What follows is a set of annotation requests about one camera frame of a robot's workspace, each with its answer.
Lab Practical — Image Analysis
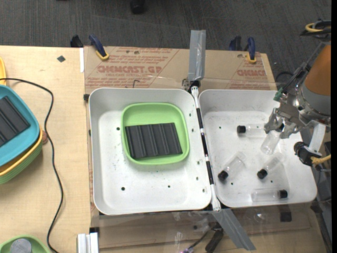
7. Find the black cylinder on white bracket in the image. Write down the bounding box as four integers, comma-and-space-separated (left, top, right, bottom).
293, 123, 327, 167

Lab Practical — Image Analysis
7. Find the clear plastic bottle without cap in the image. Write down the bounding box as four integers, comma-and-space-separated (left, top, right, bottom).
260, 129, 282, 155

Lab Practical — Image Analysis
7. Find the black block with thin wires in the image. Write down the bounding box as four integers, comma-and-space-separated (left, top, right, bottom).
183, 79, 201, 91

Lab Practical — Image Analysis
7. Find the green plate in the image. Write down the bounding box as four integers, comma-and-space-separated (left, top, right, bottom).
0, 140, 44, 186
120, 102, 191, 166
0, 234, 52, 253

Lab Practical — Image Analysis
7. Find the grey metal cylinder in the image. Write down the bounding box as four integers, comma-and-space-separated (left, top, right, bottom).
9, 238, 33, 253

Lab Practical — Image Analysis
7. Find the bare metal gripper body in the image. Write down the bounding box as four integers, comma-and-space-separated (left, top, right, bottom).
273, 87, 332, 131

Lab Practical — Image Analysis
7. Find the black ribbed rack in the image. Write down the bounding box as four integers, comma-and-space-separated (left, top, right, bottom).
124, 122, 184, 160
0, 95, 31, 148

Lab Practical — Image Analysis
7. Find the yellow plate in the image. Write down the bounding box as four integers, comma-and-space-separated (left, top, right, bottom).
0, 127, 44, 178
0, 56, 7, 86

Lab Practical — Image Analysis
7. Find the brown cardboard board red print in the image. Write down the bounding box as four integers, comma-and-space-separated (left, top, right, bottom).
83, 45, 318, 249

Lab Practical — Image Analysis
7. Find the thin black and white rod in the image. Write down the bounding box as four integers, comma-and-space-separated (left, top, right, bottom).
190, 86, 222, 212

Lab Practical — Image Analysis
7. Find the clear bottle with black cap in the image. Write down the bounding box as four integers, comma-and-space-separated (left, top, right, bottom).
236, 123, 267, 137
256, 152, 285, 180
217, 151, 247, 181
251, 188, 289, 203

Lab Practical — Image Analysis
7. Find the white plastic tray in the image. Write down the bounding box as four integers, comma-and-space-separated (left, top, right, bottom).
197, 89, 318, 209
88, 87, 213, 216

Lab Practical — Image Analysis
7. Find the blue plate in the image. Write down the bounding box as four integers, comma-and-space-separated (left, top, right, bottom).
0, 84, 41, 168

